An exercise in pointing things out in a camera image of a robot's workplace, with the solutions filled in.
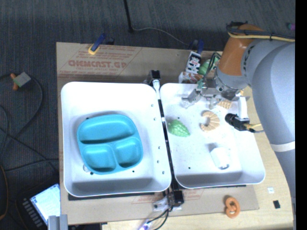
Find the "blue plate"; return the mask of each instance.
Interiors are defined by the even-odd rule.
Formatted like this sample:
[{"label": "blue plate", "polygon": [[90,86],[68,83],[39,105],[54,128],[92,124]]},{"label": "blue plate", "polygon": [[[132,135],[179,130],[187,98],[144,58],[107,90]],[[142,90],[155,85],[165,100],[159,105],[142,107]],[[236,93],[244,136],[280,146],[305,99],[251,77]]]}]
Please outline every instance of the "blue plate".
[{"label": "blue plate", "polygon": [[139,132],[124,115],[86,119],[78,127],[77,140],[85,166],[96,174],[130,169],[143,158]]}]

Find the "wooden table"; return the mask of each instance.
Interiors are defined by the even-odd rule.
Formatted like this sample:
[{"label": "wooden table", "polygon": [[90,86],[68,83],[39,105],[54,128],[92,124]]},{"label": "wooden table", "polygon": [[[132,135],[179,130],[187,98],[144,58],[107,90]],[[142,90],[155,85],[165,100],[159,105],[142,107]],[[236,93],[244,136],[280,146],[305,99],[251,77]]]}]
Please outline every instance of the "wooden table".
[{"label": "wooden table", "polygon": [[[73,201],[68,199],[68,193],[63,184],[60,90],[65,83],[70,81],[141,82],[150,70],[160,71],[162,84],[178,82],[178,76],[185,68],[189,51],[103,46],[100,49],[101,54],[95,58],[88,57],[86,54],[85,49],[88,47],[89,45],[57,43],[62,214],[68,215],[70,225],[107,221],[107,224],[103,225],[104,230],[136,230],[144,222],[144,219],[153,218],[159,214],[152,214],[152,201],[160,199],[161,194]],[[206,51],[202,56],[210,58],[212,53]],[[244,90],[244,95],[251,96],[248,100],[248,115],[251,123],[258,123],[249,87]],[[249,185],[246,188],[209,188],[192,191],[192,200],[187,200],[182,205],[182,211],[171,212],[162,229],[292,229],[291,198],[284,173],[265,134],[255,134],[255,138],[266,170],[266,178],[262,183]],[[234,219],[228,218],[224,213],[222,199],[226,195],[241,199],[243,210]],[[275,208],[274,201],[279,202],[280,208]],[[163,218],[158,220],[154,226],[159,226],[162,221]]]}]

